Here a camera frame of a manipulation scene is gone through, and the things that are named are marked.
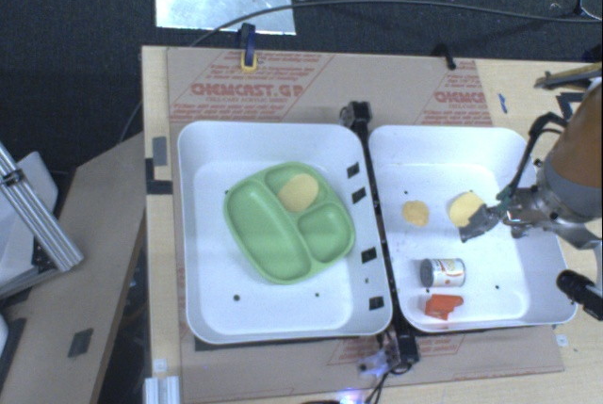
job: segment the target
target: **green plate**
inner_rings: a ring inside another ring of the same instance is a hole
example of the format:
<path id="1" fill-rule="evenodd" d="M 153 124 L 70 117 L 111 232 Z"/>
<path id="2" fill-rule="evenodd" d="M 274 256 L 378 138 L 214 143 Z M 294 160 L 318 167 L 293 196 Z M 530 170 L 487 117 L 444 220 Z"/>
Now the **green plate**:
<path id="1" fill-rule="evenodd" d="M 277 193 L 302 173 L 317 180 L 318 195 L 305 210 L 289 212 Z M 237 183 L 226 194 L 224 215 L 243 253 L 274 283 L 316 275 L 348 253 L 355 240 L 350 215 L 333 189 L 316 170 L 298 162 L 270 167 Z"/>

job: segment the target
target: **can label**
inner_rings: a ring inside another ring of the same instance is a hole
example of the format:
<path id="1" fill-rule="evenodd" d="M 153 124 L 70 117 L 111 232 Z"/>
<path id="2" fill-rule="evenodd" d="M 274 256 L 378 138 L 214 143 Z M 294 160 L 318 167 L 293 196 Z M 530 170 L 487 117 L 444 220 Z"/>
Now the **can label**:
<path id="1" fill-rule="evenodd" d="M 460 287 L 464 263 L 459 258 L 426 258 L 421 262 L 421 282 L 426 287 Z"/>

